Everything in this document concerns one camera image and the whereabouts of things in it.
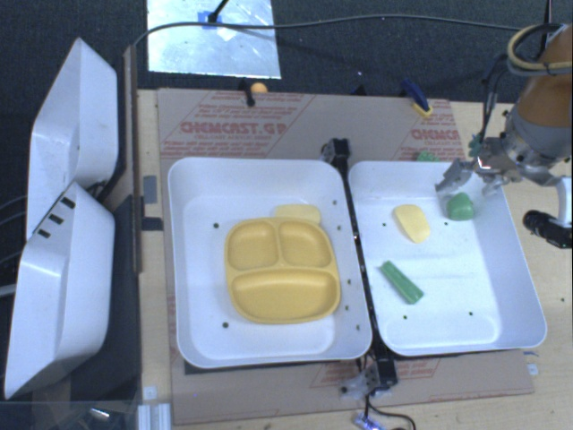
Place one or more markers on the pale yellow oval piece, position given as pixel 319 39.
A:
pixel 413 223
pixel 297 211

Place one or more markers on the black cylinder on white bracket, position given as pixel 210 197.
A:
pixel 548 229

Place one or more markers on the white plastic tray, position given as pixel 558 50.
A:
pixel 206 262
pixel 452 320

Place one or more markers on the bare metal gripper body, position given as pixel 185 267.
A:
pixel 497 159

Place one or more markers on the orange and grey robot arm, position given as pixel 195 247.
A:
pixel 544 97

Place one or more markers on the green rounded block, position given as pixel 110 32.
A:
pixel 459 208

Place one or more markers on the green long stick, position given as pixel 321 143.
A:
pixel 402 282

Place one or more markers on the thin black rod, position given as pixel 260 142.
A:
pixel 358 244

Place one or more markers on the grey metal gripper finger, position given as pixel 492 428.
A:
pixel 492 186
pixel 455 176

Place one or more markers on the brown cardboard board red print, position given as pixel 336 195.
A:
pixel 295 123

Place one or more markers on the yellow divided plate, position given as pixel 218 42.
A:
pixel 282 294

